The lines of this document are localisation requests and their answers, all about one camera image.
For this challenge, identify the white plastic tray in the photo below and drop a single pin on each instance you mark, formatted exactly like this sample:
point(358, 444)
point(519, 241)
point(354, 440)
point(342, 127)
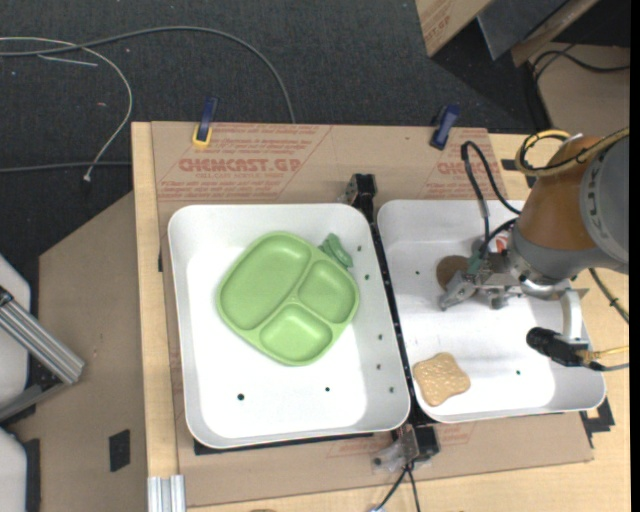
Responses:
point(280, 400)
point(490, 350)

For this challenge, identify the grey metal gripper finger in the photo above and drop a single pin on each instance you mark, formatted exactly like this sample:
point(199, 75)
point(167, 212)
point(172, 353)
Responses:
point(456, 291)
point(501, 299)

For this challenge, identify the round brown biscuit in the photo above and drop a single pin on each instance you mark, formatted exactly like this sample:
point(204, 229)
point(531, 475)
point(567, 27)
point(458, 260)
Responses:
point(447, 270)

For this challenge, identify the brown cardboard board, red print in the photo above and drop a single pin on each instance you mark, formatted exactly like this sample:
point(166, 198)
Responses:
point(240, 165)

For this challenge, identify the thin black and white rod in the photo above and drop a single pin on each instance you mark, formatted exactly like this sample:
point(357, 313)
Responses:
point(395, 320)

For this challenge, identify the tan toy bread slice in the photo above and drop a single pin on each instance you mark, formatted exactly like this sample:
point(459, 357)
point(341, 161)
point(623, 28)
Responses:
point(441, 379)

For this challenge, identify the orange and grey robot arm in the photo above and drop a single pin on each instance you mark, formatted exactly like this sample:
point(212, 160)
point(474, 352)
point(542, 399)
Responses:
point(560, 210)

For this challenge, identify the black cylinder on white bracket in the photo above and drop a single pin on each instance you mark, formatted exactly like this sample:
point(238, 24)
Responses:
point(552, 345)

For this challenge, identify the green divided plate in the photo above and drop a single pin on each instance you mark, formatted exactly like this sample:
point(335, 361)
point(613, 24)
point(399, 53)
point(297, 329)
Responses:
point(285, 295)

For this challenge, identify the green toy pea pod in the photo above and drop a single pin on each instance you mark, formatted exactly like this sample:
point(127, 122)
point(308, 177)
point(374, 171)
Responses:
point(337, 249)

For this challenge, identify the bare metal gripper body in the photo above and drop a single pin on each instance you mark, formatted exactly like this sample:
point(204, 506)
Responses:
point(495, 274)

